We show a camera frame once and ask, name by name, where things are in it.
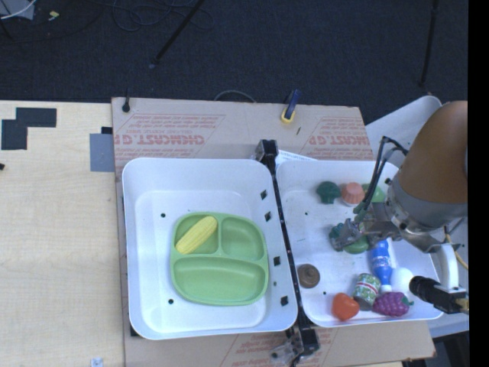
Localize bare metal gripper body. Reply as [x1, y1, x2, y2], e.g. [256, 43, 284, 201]
[360, 199, 426, 245]

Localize teal green toy vegetable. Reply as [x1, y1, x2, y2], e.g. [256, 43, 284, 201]
[329, 222, 347, 244]

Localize green toy pepper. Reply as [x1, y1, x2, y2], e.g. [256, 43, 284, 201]
[342, 237, 371, 255]

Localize white plastic tray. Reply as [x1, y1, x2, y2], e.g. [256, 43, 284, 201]
[121, 157, 300, 341]
[275, 158, 447, 329]

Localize light green round fruit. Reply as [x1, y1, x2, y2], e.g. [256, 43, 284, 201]
[361, 183, 387, 204]

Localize blue and white bottle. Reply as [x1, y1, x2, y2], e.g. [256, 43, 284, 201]
[368, 238, 395, 294]

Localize dark green broccoli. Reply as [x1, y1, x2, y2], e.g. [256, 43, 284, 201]
[316, 180, 342, 206]

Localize brown round biscuit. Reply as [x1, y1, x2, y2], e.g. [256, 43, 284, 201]
[296, 263, 322, 290]

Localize white egg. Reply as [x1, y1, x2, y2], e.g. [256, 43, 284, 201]
[390, 267, 415, 293]

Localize green red white can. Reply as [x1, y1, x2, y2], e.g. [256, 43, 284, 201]
[351, 272, 382, 312]

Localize thin black and white rod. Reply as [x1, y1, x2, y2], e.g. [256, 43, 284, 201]
[266, 154, 309, 330]

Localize orange bell pepper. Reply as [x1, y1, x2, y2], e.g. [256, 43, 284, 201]
[331, 292, 361, 322]

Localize purple grapes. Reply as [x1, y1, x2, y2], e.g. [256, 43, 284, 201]
[371, 291, 415, 318]

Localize white paper sheet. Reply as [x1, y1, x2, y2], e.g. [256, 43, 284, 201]
[275, 149, 319, 165]

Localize green divided plate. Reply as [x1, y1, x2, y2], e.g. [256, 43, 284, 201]
[170, 211, 270, 307]

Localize yellow corn cob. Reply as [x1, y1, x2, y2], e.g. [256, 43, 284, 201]
[174, 215, 219, 255]

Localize brown cardboard board red print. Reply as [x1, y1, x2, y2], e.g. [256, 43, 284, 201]
[111, 96, 437, 367]

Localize black cylinder on white bracket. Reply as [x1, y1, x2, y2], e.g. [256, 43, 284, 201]
[408, 242, 469, 315]

